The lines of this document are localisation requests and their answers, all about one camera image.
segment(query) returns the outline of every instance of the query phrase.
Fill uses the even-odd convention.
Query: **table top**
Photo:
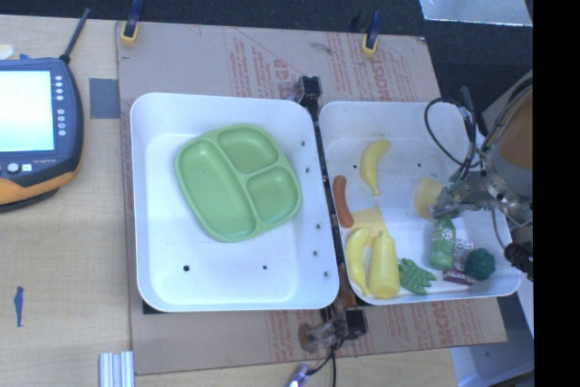
[[[78,19],[0,15],[14,55],[58,57]],[[85,113],[82,169],[55,196],[0,216],[0,383],[95,386],[100,353],[131,350],[128,261],[118,119],[92,119],[91,78],[117,79],[115,22],[88,20],[70,67]],[[15,311],[23,289],[21,324]],[[296,363],[137,376],[137,386],[283,385]],[[341,358],[338,385],[449,386],[447,349]],[[330,365],[308,385],[329,385]]]

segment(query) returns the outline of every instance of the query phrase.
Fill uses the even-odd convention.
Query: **toy food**
[[[334,178],[333,194],[338,222],[342,227],[351,227],[354,224],[354,219],[346,203],[346,178],[344,176],[339,175]]]
[[[403,258],[399,265],[401,287],[415,294],[426,295],[425,287],[431,287],[431,282],[437,279],[431,271],[423,269],[409,258]]]
[[[369,227],[359,227],[351,232],[346,239],[344,254],[346,257],[346,269],[351,281],[362,289],[362,294],[369,294],[369,287],[366,285],[366,274],[364,273],[363,250],[371,236]]]
[[[445,214],[435,221],[431,231],[431,254],[429,263],[435,269],[453,268],[455,250],[455,226],[451,216]]]
[[[443,185],[435,179],[421,178],[415,191],[415,211],[420,217],[433,220],[429,207],[437,203]]]
[[[496,270],[496,259],[486,248],[471,250],[465,259],[465,274],[484,281]]]
[[[360,173],[364,183],[369,186],[374,196],[379,195],[377,186],[377,164],[379,159],[387,152],[391,142],[386,139],[378,139],[366,146],[361,156]]]
[[[372,243],[369,290],[379,298],[392,298],[399,293],[399,266],[395,242],[386,230]]]

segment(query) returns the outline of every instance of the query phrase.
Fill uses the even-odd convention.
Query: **screen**
[[[0,72],[0,152],[54,150],[48,71]]]

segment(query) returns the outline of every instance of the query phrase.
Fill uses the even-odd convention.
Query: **cardboard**
[[[380,35],[362,55],[362,34],[279,31],[185,24],[141,24],[133,44],[119,39],[118,73],[130,277],[130,324],[137,374],[321,359],[299,332],[318,311],[160,314],[136,286],[129,111],[147,92],[287,98],[303,75],[318,76],[321,104],[332,101],[428,102],[439,94],[429,51],[419,37]],[[495,298],[365,306],[369,332],[337,356],[408,352],[504,342]]]

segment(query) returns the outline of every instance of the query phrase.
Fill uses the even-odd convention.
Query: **divided green plate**
[[[302,192],[272,137],[251,124],[208,132],[186,142],[175,160],[179,185],[203,228],[239,242],[296,214]]]

